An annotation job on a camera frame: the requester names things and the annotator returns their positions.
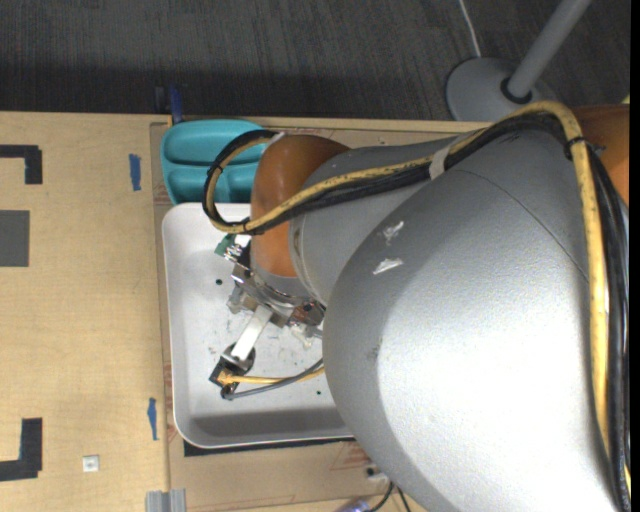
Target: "white square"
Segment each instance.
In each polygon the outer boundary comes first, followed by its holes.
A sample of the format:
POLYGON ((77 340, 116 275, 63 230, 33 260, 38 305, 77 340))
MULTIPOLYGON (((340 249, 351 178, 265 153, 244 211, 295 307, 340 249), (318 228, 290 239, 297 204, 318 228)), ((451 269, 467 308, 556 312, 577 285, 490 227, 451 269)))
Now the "white square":
POLYGON ((85 455, 82 457, 82 470, 85 473, 100 471, 100 455, 85 455))

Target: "gray pole base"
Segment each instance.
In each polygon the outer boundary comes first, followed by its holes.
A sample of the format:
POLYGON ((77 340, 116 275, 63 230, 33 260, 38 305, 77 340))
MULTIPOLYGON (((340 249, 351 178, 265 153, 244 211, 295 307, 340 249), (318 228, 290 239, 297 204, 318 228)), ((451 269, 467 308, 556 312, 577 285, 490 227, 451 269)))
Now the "gray pole base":
POLYGON ((497 121, 535 101, 556 100, 556 95, 538 80, 531 96, 516 103, 502 92, 502 82, 517 65, 503 59, 479 58, 456 67, 447 81, 447 104, 456 121, 497 121))

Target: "teal container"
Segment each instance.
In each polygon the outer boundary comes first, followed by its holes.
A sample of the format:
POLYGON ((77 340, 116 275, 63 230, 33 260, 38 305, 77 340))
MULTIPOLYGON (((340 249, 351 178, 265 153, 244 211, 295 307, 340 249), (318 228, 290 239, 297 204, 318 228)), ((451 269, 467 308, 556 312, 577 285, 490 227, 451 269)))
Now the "teal container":
MULTIPOLYGON (((173 204, 201 202, 207 171, 220 151, 238 135, 261 126, 241 119, 205 119, 178 123, 164 134, 160 161, 173 204)), ((239 154, 216 185, 218 203, 248 203, 258 162, 266 144, 239 154)))

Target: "gray carpet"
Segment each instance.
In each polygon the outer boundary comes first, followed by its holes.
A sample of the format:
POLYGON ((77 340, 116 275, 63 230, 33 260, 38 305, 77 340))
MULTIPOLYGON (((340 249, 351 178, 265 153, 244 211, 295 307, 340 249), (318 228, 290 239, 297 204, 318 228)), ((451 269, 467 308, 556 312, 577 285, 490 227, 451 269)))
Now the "gray carpet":
MULTIPOLYGON (((519 60, 559 0, 465 0, 483 56, 519 60)), ((594 0, 544 74, 569 105, 630 87, 631 0, 594 0)), ((457 0, 0 0, 0 110, 450 119, 474 56, 457 0)))

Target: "white cable on floor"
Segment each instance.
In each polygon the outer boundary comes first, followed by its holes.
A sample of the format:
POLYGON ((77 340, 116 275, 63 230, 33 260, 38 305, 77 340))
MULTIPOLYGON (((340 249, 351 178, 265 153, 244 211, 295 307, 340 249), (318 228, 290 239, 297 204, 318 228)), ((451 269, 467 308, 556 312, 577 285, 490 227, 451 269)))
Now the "white cable on floor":
POLYGON ((462 15, 467 22, 467 26, 469 27, 469 32, 471 32, 471 41, 473 42, 473 48, 476 51, 476 57, 482 57, 482 54, 480 53, 480 45, 478 44, 478 39, 476 38, 476 31, 473 28, 471 18, 469 18, 469 13, 467 12, 467 6, 464 4, 464 0, 458 0, 458 3, 460 4, 460 8, 462 9, 462 15))

